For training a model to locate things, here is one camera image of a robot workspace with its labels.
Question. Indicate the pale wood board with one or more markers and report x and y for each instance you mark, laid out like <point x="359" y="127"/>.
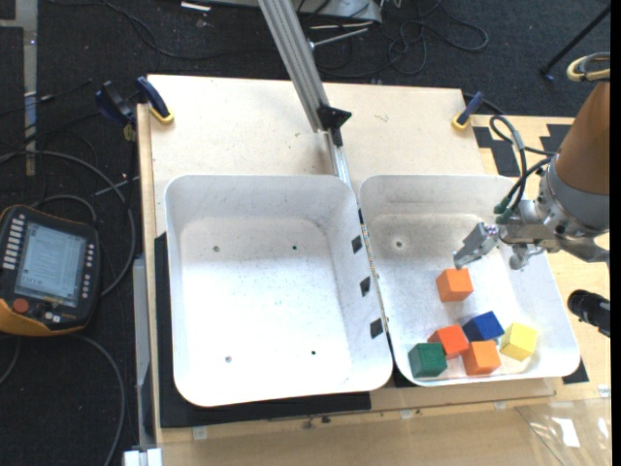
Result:
<point x="242" y="129"/>

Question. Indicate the white plastic tray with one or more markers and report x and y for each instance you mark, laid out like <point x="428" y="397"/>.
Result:
<point x="267" y="299"/>
<point x="417" y="279"/>

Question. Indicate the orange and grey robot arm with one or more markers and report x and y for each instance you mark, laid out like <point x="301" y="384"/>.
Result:
<point x="586" y="139"/>

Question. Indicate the thin black and white rod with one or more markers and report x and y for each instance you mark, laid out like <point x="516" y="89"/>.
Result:
<point x="372" y="265"/>

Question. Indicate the blue cube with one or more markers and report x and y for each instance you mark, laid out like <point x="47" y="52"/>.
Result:
<point x="484" y="327"/>

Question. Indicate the yellow cube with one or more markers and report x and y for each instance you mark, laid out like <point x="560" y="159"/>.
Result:
<point x="519" y="342"/>

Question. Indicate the dark orange cube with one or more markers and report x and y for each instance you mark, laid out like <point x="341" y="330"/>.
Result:
<point x="452" y="341"/>

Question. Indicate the green cube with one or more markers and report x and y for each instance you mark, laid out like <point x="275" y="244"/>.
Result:
<point x="427" y="360"/>

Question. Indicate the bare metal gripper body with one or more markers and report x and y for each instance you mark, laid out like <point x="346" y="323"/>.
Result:
<point x="531" y="233"/>

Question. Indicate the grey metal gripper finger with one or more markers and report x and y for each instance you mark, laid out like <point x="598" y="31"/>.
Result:
<point x="478" y="242"/>
<point x="520" y="256"/>

